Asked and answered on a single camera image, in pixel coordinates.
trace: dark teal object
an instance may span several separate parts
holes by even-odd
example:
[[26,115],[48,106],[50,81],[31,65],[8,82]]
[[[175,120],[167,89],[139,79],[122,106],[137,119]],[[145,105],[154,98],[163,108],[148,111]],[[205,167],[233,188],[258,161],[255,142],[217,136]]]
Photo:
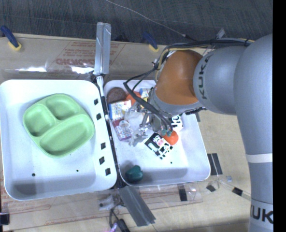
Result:
[[143,179],[143,171],[140,166],[135,165],[126,172],[126,179],[128,182],[137,182]]

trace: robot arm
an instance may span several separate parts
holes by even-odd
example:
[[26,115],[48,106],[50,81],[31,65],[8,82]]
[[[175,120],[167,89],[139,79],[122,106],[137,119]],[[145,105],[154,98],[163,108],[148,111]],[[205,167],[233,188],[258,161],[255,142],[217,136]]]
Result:
[[273,231],[272,35],[204,57],[175,52],[149,102],[166,117],[199,107],[237,116],[251,178],[249,231]]

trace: white plastic tray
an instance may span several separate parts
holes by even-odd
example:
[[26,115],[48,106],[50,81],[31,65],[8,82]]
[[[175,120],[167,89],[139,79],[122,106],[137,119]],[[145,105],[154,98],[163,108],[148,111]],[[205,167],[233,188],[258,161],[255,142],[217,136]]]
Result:
[[[104,87],[107,95],[113,87],[121,87],[124,90],[122,80],[108,82]],[[130,81],[132,88],[137,81]],[[139,91],[142,87],[151,88],[155,86],[154,81],[142,81],[135,89]],[[141,123],[142,117],[135,121],[129,121],[132,127]],[[144,142],[135,147],[129,146],[128,142],[119,141],[117,134],[112,128],[114,145],[120,173],[124,181],[131,186],[157,186],[170,185],[187,182],[202,181],[209,177],[211,167],[207,158],[203,139],[195,115],[182,115],[184,128],[178,133],[179,141],[172,151],[167,153],[164,159],[160,159],[150,150]],[[137,183],[129,183],[125,173],[134,165],[139,165],[143,171],[143,179]]]
[[[22,120],[28,107],[55,93],[72,96],[95,124],[95,135],[91,140],[58,159],[45,155],[36,146]],[[4,185],[7,193],[16,200],[94,192],[109,189],[116,182],[117,173],[100,95],[91,82],[9,80],[2,83],[0,131]]]

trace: white stripe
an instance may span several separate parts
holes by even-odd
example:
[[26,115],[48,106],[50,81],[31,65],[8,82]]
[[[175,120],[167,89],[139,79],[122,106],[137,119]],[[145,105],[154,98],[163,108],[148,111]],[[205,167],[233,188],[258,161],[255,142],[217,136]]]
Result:
[[248,155],[248,154],[246,154],[246,159],[247,159],[247,161],[249,163],[273,162],[273,153],[258,154],[258,155]]

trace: table surface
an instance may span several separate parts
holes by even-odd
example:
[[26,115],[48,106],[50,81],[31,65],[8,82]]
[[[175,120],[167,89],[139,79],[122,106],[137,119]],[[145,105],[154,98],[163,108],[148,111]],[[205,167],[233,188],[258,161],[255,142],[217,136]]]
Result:
[[[71,63],[94,60],[95,41],[15,34],[22,50],[15,52],[6,39],[0,38],[0,84],[8,79],[27,78],[81,78],[68,75],[60,67]],[[151,62],[159,51],[138,43],[111,43],[110,80],[128,79],[151,69]],[[203,49],[195,49],[203,54]],[[38,73],[30,76],[26,69],[53,68],[54,76]],[[250,177],[244,146],[236,116],[220,115],[210,111],[199,113],[199,127],[208,154],[216,153],[222,174],[207,180],[184,184],[187,201],[180,201],[177,186],[140,188],[140,193],[156,217],[155,224],[137,227],[127,209],[118,207],[130,231],[240,231],[246,232],[250,208]],[[69,195],[37,201],[16,201],[10,198],[3,185],[2,152],[0,145],[0,189],[2,212],[10,214],[10,224],[4,231],[109,231],[109,212],[98,209],[98,200],[111,191]],[[239,196],[234,188],[243,191]]]

